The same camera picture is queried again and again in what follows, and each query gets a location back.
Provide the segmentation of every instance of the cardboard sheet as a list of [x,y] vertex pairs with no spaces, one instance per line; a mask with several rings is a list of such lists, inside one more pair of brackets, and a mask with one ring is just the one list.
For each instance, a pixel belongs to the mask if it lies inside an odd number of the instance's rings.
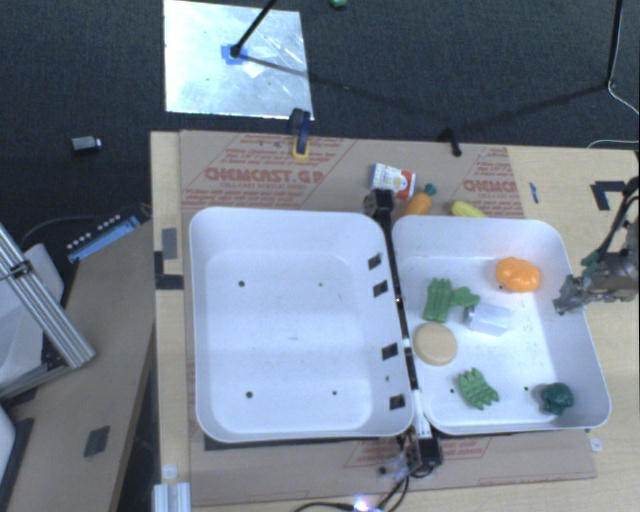
[[[387,492],[378,468],[398,452],[395,439],[220,445],[206,439],[194,410],[193,327],[188,226],[207,206],[359,211],[377,162],[416,173],[417,190],[433,183],[431,213],[448,214],[453,200],[492,217],[521,218],[520,196],[506,148],[311,138],[306,161],[291,156],[292,137],[227,132],[180,136],[185,319],[189,390],[192,504],[196,507],[354,493]],[[398,201],[395,215],[406,203]],[[444,464],[412,482],[412,490],[593,478],[583,431],[451,438]]]

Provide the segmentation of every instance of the blue tape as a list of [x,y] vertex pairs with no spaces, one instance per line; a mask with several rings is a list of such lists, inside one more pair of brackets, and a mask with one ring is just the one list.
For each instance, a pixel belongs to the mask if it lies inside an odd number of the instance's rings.
[[538,194],[537,194],[537,188],[536,186],[532,183],[529,182],[529,188],[531,189],[531,195],[533,196],[533,202],[538,204]]
[[240,64],[243,63],[244,58],[249,57],[249,54],[247,53],[247,50],[245,48],[243,48],[242,50],[240,50],[240,56],[236,59],[234,57],[231,56],[231,47],[233,45],[232,44],[226,44],[220,47],[220,54],[222,55],[222,58],[224,59],[224,61],[231,65],[231,66],[238,66]]

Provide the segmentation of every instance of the green vegetable toy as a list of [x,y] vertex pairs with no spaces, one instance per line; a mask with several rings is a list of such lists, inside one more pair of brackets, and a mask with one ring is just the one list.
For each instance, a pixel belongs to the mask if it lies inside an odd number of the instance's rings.
[[422,318],[431,322],[444,323],[449,316],[449,308],[463,306],[470,308],[480,302],[480,296],[462,286],[453,290],[449,279],[432,279],[427,288],[427,304]]
[[458,387],[465,400],[481,411],[485,405],[500,401],[498,392],[487,384],[484,375],[476,368],[458,375]]
[[545,386],[540,392],[544,400],[544,409],[552,414],[561,416],[567,407],[573,405],[573,395],[569,386],[562,382],[556,382]]

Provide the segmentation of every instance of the orange toy pepper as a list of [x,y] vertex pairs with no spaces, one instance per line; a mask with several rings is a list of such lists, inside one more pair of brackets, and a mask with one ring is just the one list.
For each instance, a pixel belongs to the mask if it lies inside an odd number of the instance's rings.
[[496,279],[512,292],[532,292],[540,286],[540,271],[527,260],[509,256],[498,263]]

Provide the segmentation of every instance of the black clip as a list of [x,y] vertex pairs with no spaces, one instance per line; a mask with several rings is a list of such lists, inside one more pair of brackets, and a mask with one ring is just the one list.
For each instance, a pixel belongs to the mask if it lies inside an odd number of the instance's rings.
[[293,157],[304,160],[309,156],[309,132],[311,130],[311,112],[294,108],[287,121],[286,133],[295,135]]
[[462,155],[462,150],[460,149],[460,144],[458,144],[456,134],[453,133],[453,130],[451,128],[445,128],[444,130],[442,130],[440,135],[438,135],[436,142],[450,142],[451,152],[453,153],[453,156],[458,157]]

